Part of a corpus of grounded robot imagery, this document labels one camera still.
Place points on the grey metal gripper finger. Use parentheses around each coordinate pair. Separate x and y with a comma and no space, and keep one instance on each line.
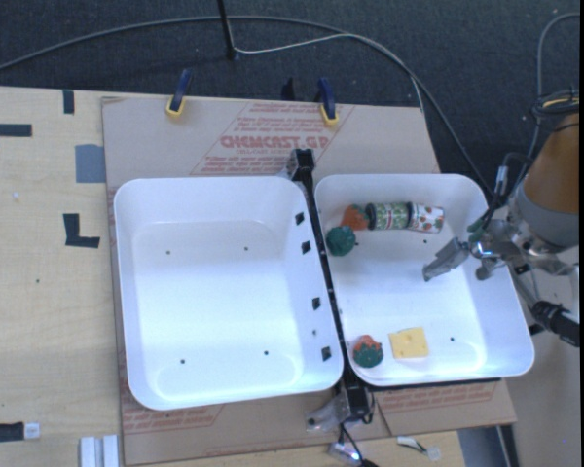
(484,272)
(445,260)

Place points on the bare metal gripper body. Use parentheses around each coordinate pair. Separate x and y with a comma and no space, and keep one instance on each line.
(508,246)

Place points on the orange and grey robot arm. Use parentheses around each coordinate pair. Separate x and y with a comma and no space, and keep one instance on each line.
(552,173)

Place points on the white can with strawberry print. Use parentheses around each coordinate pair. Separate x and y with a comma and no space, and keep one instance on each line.
(426,218)

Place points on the white plastic tray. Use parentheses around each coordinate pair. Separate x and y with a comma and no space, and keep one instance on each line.
(418,304)
(214,299)

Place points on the yellow toy cheese slice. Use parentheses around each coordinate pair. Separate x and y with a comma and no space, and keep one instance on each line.
(409,343)

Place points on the orange toy carrot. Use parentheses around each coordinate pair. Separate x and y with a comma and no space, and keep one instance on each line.
(354,218)

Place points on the green toy broccoli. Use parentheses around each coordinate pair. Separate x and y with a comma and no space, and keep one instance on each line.
(340,241)

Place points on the thin black rod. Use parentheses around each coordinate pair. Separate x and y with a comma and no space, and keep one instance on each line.
(327,270)

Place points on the red and green toy strawberry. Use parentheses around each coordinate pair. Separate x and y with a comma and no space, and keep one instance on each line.
(368,352)

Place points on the brown cardboard board red print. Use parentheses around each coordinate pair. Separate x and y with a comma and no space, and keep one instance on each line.
(175,144)

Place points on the black cylinder on white bracket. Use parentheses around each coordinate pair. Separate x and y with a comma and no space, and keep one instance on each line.
(559,320)

